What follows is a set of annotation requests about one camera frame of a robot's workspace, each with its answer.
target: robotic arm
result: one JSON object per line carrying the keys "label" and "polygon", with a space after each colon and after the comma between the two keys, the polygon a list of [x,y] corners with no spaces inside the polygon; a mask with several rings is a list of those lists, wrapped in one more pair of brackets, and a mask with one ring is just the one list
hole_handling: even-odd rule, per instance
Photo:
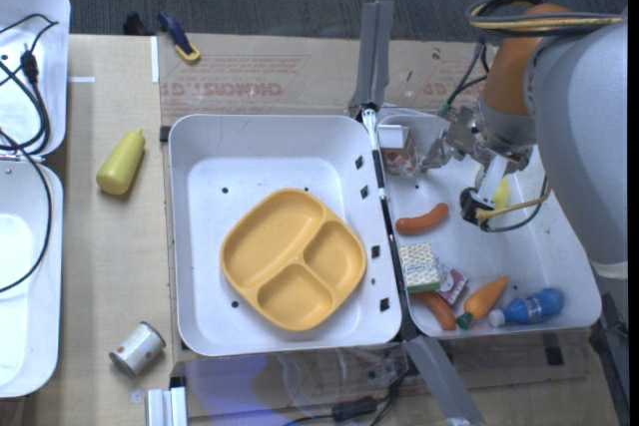
{"label": "robotic arm", "polygon": [[[488,16],[515,3],[532,7],[522,16]],[[459,110],[444,105],[439,113],[450,126],[437,144],[484,166],[481,184],[461,193],[463,217],[490,230],[501,178],[523,171],[537,146],[594,269],[627,278],[627,15],[571,13],[544,0],[484,0],[466,16],[505,38],[477,102]],[[544,183],[542,193],[549,192]]]}

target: yellow object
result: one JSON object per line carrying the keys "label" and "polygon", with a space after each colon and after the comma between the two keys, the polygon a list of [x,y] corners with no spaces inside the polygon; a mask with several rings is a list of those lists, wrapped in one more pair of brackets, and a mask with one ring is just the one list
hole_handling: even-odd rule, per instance
{"label": "yellow object", "polygon": [[190,43],[190,45],[191,45],[191,50],[193,50],[193,52],[191,52],[190,54],[187,54],[178,45],[175,46],[175,49],[176,49],[176,52],[178,52],[178,54],[180,55],[180,57],[182,57],[185,61],[187,61],[188,63],[195,63],[198,59],[200,59],[200,50],[198,50],[193,43]]}
{"label": "yellow object", "polygon": [[356,288],[366,254],[350,227],[319,199],[280,189],[229,231],[220,263],[235,290],[264,317],[286,330],[308,330]]}
{"label": "yellow object", "polygon": [[495,195],[492,197],[492,203],[495,205],[495,209],[501,210],[502,208],[504,208],[508,204],[509,197],[510,187],[508,186],[508,180],[506,179],[506,176],[504,176],[497,186]]}
{"label": "yellow object", "polygon": [[96,182],[102,191],[121,196],[129,189],[140,163],[144,145],[142,129],[124,135],[96,175]]}

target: yellow divided plate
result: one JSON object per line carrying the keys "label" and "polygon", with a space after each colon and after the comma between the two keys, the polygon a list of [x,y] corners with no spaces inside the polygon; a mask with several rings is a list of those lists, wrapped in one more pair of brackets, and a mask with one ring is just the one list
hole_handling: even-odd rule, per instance
{"label": "yellow divided plate", "polygon": [[263,316],[286,330],[308,330],[356,288],[366,254],[318,198],[281,189],[229,231],[220,262],[231,285]]}

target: tin can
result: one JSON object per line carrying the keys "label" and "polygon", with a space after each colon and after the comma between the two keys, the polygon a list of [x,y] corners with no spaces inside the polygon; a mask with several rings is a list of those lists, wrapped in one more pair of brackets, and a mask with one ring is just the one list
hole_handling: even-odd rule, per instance
{"label": "tin can", "polygon": [[160,333],[146,321],[141,321],[109,358],[127,376],[133,378],[167,345]]}

